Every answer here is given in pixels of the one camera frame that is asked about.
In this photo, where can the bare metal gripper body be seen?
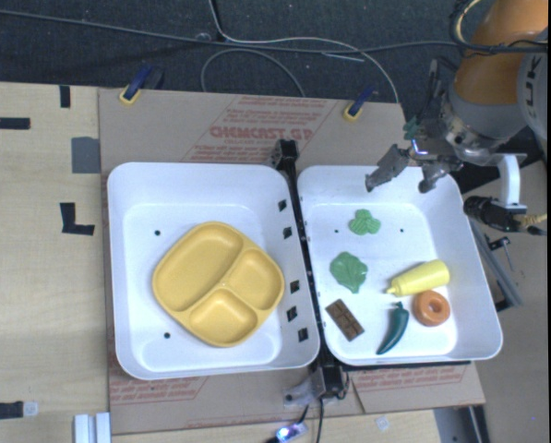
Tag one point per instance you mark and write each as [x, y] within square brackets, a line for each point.
[446, 148]

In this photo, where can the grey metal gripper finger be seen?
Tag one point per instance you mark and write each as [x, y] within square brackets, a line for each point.
[386, 169]
[433, 176]

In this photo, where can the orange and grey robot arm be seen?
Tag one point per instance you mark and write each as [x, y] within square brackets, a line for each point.
[492, 67]

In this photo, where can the white plastic tray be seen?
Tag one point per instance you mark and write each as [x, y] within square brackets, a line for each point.
[141, 293]
[441, 229]

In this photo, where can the green broccoli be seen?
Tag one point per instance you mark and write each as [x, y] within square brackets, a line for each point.
[363, 222]

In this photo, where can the yellow mustard bottle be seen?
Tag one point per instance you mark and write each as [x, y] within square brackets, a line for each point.
[422, 277]

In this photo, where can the green lettuce leaf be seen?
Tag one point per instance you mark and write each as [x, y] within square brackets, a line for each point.
[348, 270]

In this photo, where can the thin black rod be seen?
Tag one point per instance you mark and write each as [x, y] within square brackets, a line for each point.
[303, 243]

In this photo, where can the orange doughnut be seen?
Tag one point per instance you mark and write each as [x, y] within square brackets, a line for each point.
[431, 308]

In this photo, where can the green chili pepper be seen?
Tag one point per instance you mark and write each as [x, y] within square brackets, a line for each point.
[395, 328]

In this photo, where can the brown chocolate bar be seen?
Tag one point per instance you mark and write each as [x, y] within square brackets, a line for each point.
[344, 319]

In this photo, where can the yellow divided plate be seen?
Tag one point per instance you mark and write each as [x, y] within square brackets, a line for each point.
[217, 284]

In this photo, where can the brown cardboard board red print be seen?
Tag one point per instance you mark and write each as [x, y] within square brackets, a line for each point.
[164, 127]

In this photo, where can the black cylinder on white bracket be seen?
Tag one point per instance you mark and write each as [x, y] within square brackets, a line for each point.
[501, 201]

